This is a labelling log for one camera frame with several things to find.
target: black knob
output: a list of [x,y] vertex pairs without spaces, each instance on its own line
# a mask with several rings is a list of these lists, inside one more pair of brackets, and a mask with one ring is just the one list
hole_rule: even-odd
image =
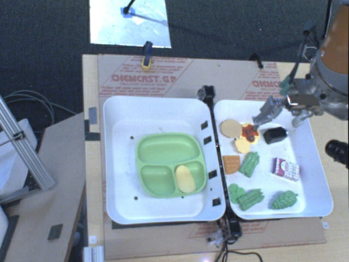
[[337,140],[331,140],[326,144],[325,152],[335,161],[346,165],[348,169],[348,144]]
[[276,127],[276,128],[268,129],[267,131],[265,131],[265,133],[263,134],[263,137],[266,143],[269,145],[274,142],[282,141],[284,138],[287,137],[287,134],[288,134],[287,130],[284,129],[283,127]]

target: green plate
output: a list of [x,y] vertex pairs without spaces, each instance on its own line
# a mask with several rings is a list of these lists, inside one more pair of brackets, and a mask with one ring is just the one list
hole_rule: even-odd
[[[162,133],[143,137],[136,146],[136,164],[143,188],[152,196],[169,198],[201,191],[207,181],[202,150],[196,139],[184,133]],[[175,171],[185,165],[196,190],[183,193],[177,187]]]

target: orange cylinder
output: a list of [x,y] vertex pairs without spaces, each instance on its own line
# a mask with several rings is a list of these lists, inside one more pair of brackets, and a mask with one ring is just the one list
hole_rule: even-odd
[[348,75],[349,6],[342,4],[320,48],[323,64],[330,70]]

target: cardboard sheet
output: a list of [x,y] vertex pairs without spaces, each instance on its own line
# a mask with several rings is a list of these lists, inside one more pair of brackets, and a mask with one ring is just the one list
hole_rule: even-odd
[[[265,100],[271,94],[278,96],[280,79],[276,63],[264,63],[264,69],[259,69],[255,62],[247,61],[153,57],[151,69],[142,70],[141,60],[140,56],[98,57],[100,116],[105,100],[114,95],[195,98],[203,85],[214,85],[215,102]],[[106,259],[218,251],[206,242],[207,235],[217,231],[216,222],[127,228],[112,224],[105,210],[103,142],[101,156]],[[241,226],[243,236],[232,249],[326,242],[319,218],[249,221],[242,222]]]

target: black clip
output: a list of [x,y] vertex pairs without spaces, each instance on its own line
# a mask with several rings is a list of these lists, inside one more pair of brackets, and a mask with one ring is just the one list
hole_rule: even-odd
[[3,142],[2,144],[0,144],[0,146],[3,146],[3,145],[5,145],[5,144],[7,144],[8,142],[11,142],[11,141],[18,141],[18,140],[23,139],[25,137],[26,137],[26,135],[25,135],[24,131],[20,131],[20,132],[14,134],[12,139],[10,139],[10,140],[8,140],[6,142]]
[[260,57],[260,55],[257,54],[256,52],[255,52],[254,54],[251,55],[251,57],[250,57],[249,60],[251,60],[251,61],[254,61],[254,60],[257,61],[258,67],[259,67],[260,69],[263,69],[263,68],[264,68],[264,66],[263,66],[263,64],[262,64],[262,61],[261,61],[261,57]]
[[200,101],[205,102],[208,99],[212,99],[216,96],[214,86],[204,85],[200,90],[197,91],[196,98]]

